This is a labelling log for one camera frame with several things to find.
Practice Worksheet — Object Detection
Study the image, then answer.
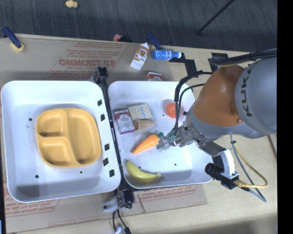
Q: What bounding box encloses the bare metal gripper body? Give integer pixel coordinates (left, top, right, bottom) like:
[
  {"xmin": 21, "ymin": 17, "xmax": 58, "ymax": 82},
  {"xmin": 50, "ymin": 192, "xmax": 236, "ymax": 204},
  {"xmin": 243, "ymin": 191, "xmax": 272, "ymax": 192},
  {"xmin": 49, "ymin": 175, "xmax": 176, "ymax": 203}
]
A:
[{"xmin": 169, "ymin": 125, "xmax": 212, "ymax": 151}]

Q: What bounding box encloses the orange carrot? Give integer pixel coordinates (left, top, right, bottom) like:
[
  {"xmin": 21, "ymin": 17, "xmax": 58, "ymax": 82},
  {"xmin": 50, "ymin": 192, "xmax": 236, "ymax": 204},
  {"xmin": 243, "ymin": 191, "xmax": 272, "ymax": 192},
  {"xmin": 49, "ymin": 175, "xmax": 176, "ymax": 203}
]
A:
[{"xmin": 132, "ymin": 132, "xmax": 165, "ymax": 155}]

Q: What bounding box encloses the white plastic tray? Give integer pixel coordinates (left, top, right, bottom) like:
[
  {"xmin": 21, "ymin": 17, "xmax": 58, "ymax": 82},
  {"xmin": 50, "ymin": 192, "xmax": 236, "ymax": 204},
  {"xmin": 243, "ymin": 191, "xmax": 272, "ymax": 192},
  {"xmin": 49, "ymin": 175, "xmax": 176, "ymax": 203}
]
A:
[
  {"xmin": 0, "ymin": 79, "xmax": 122, "ymax": 203},
  {"xmin": 107, "ymin": 80, "xmax": 214, "ymax": 190}
]

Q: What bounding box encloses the tan ice cream cone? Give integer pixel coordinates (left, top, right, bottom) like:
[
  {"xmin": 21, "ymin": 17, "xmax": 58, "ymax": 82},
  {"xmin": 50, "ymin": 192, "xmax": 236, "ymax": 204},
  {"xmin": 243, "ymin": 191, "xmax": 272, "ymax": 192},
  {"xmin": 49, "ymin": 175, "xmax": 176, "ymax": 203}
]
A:
[{"xmin": 133, "ymin": 118, "xmax": 156, "ymax": 132}]

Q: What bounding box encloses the orange ball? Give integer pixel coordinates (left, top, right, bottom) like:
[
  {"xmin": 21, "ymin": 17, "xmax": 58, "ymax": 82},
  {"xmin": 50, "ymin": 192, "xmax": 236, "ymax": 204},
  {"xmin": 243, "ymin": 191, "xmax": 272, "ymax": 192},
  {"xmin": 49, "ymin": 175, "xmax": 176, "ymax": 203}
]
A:
[{"xmin": 166, "ymin": 102, "xmax": 185, "ymax": 119}]

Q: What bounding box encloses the yellow banana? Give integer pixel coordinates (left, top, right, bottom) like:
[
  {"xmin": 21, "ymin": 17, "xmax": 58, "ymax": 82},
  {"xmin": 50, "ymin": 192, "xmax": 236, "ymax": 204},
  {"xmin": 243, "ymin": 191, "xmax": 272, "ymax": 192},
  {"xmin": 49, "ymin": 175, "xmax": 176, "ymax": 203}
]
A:
[{"xmin": 126, "ymin": 160, "xmax": 162, "ymax": 183}]

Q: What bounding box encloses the yellow patterned box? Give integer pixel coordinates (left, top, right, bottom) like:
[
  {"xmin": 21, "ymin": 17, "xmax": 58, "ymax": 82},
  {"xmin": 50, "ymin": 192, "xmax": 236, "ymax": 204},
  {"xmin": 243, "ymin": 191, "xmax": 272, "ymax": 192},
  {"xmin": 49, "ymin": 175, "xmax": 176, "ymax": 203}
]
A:
[{"xmin": 127, "ymin": 102, "xmax": 153, "ymax": 121}]

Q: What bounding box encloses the red and white packet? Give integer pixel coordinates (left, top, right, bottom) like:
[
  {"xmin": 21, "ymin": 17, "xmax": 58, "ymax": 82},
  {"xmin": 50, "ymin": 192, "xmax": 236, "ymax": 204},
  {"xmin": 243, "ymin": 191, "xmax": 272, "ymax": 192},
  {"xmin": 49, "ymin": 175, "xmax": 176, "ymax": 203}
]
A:
[{"xmin": 112, "ymin": 108, "xmax": 136, "ymax": 135}]

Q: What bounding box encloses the thin black and white rod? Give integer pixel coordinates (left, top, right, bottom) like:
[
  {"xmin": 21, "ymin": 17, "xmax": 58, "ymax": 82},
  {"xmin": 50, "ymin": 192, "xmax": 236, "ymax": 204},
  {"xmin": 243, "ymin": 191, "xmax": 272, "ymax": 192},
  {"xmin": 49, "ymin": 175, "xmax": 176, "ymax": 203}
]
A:
[{"xmin": 99, "ymin": 78, "xmax": 128, "ymax": 192}]

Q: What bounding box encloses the small orange and white carton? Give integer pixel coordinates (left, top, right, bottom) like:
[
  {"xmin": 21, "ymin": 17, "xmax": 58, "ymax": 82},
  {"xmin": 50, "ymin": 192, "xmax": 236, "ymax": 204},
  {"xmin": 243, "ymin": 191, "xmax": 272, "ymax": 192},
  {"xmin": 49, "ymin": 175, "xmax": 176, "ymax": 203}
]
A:
[{"xmin": 146, "ymin": 71, "xmax": 163, "ymax": 82}]

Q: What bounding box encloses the blue bottle with white cap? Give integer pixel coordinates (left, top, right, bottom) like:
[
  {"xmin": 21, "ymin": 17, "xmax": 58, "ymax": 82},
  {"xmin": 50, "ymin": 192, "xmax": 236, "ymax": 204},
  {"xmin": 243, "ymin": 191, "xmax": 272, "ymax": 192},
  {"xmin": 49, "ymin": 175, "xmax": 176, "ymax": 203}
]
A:
[{"xmin": 151, "ymin": 48, "xmax": 182, "ymax": 61}]

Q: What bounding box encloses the tall white and orange carton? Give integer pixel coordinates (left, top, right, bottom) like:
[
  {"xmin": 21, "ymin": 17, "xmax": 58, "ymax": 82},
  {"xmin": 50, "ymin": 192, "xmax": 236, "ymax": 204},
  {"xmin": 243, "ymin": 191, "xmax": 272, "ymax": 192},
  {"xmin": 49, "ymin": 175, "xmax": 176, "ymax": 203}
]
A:
[{"xmin": 129, "ymin": 41, "xmax": 150, "ymax": 71}]

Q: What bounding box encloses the orange divided plate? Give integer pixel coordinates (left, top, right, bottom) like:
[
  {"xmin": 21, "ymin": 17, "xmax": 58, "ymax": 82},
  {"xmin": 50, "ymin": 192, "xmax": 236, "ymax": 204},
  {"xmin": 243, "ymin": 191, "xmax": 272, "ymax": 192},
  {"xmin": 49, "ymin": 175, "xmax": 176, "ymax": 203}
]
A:
[{"xmin": 35, "ymin": 107, "xmax": 102, "ymax": 169}]

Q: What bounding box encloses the brown cardboard board, red print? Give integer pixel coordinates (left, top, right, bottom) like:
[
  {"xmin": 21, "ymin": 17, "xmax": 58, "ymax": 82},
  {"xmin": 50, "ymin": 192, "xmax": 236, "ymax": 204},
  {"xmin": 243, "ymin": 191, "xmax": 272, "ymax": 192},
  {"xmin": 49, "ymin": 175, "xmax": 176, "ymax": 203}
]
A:
[{"xmin": 0, "ymin": 33, "xmax": 208, "ymax": 234}]

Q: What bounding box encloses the black cylinder on white bracket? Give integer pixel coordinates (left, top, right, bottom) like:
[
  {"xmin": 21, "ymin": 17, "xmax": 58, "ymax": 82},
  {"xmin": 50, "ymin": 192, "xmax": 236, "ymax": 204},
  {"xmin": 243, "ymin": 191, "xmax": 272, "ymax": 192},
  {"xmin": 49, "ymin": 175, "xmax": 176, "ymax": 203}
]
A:
[{"xmin": 204, "ymin": 148, "xmax": 240, "ymax": 190}]

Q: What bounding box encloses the black block with thin wires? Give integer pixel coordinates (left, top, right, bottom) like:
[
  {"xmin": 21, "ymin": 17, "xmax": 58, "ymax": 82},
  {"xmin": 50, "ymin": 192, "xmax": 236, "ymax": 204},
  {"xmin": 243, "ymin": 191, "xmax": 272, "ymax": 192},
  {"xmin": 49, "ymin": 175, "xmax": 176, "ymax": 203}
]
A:
[
  {"xmin": 114, "ymin": 188, "xmax": 135, "ymax": 209},
  {"xmin": 94, "ymin": 66, "xmax": 109, "ymax": 83}
]

